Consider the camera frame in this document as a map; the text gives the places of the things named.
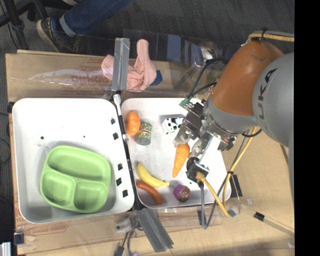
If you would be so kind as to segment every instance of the blue jeans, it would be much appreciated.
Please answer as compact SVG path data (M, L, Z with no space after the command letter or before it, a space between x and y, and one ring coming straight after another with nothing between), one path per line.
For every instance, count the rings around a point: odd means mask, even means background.
M134 0L82 0L59 19L69 37L88 35Z

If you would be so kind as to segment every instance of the banana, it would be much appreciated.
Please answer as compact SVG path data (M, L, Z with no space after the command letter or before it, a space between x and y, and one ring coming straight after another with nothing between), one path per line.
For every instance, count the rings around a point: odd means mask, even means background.
M139 178L149 184L150 186L154 187L154 188L158 188L158 187L161 187L163 185L166 185L166 186L169 186L169 182L165 182L165 181L162 181L156 177L153 177L149 172L148 170L145 168L145 166L138 162L137 166L136 166L136 171L137 171L137 174L139 176Z

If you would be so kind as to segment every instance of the tin can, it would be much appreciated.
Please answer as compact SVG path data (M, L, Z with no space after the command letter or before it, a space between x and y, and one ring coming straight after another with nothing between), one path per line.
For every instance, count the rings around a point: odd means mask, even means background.
M141 122L140 129L135 137L135 142L139 145L147 146L151 143L152 125L148 122Z

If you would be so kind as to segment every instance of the gray floor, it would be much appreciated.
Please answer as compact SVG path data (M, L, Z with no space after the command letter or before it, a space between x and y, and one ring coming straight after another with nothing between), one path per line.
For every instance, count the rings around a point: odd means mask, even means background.
M52 8L47 11L50 15L64 12ZM24 34L29 49L52 52L53 49L39 38L36 23L29 21L26 13L20 18L25 24ZM93 36L115 39L129 29L243 44L250 33L262 28L294 34L295 1L137 0L106 20ZM0 244L11 241L14 229L11 163L10 159L4 162L10 157L5 53L17 51L13 39L8 26L0 28ZM294 51L292 43L275 44L284 53ZM108 49L103 49L97 55L103 56L107 52Z

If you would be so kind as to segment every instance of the orange vegetable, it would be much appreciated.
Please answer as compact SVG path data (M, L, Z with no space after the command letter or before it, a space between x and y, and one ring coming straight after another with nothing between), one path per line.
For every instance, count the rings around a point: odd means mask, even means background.
M161 195L159 194L159 192L153 186L150 186L149 184L143 181L138 181L136 183L136 186L139 189L146 191L150 196L152 196L152 198L154 199L157 205L161 205L162 202L164 201Z
M136 135L140 129L140 116L136 111L131 111L125 122L125 130L128 135Z
M190 152L190 146L187 144L179 145L175 150L174 165L172 171L172 177L177 177L181 168L184 166Z

